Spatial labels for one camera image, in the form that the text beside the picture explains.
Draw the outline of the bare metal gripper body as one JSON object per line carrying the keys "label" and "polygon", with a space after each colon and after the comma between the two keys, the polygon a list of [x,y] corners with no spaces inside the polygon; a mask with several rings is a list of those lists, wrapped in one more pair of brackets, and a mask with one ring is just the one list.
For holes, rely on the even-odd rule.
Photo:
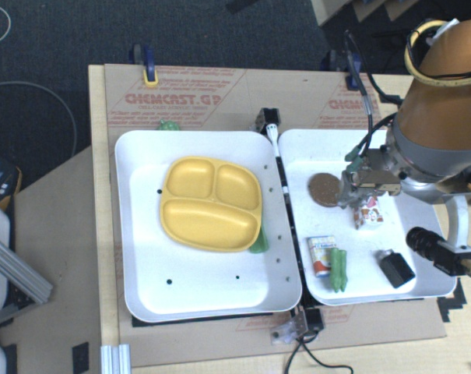
{"label": "bare metal gripper body", "polygon": [[366,153],[359,153],[346,166],[348,193],[357,198],[383,195],[397,196],[401,193],[403,172],[395,156],[395,151],[383,144],[378,148],[369,148]]}

